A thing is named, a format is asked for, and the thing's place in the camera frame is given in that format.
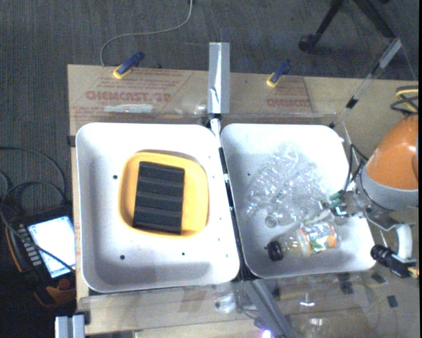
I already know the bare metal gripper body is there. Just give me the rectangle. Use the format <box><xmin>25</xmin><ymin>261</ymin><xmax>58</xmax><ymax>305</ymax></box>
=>
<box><xmin>331</xmin><ymin>189</ymin><xmax>374</xmax><ymax>220</ymax></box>

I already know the orange juice bottle black cap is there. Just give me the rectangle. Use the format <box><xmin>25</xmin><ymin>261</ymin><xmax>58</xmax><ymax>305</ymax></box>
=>
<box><xmin>266</xmin><ymin>220</ymin><xmax>342</xmax><ymax>262</ymax></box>

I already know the clear plastic bottle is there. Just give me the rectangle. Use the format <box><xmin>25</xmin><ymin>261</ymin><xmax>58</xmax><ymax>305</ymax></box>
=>
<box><xmin>264</xmin><ymin>188</ymin><xmax>333</xmax><ymax>229</ymax></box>
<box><xmin>243</xmin><ymin>144</ymin><xmax>303</xmax><ymax>220</ymax></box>

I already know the white plastic tray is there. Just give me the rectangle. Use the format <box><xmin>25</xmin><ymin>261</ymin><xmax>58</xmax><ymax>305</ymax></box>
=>
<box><xmin>219</xmin><ymin>123</ymin><xmax>378</xmax><ymax>280</ymax></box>
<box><xmin>75</xmin><ymin>121</ymin><xmax>241</xmax><ymax>294</ymax></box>

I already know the orange plate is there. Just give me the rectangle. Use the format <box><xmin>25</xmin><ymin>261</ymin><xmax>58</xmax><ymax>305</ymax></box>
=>
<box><xmin>118</xmin><ymin>150</ymin><xmax>211</xmax><ymax>239</ymax></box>

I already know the black ribbed block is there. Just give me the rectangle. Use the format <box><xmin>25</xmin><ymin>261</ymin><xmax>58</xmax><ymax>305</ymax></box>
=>
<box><xmin>131</xmin><ymin>161</ymin><xmax>186</xmax><ymax>235</ymax></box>

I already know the brown cardboard board red print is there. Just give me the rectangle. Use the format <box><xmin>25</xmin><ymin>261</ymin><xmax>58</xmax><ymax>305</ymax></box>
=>
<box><xmin>66</xmin><ymin>63</ymin><xmax>420</xmax><ymax>334</ymax></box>

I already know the black cylinder on white bracket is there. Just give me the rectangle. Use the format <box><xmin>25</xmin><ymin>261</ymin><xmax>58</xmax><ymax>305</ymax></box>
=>
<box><xmin>370</xmin><ymin>223</ymin><xmax>418</xmax><ymax>279</ymax></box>

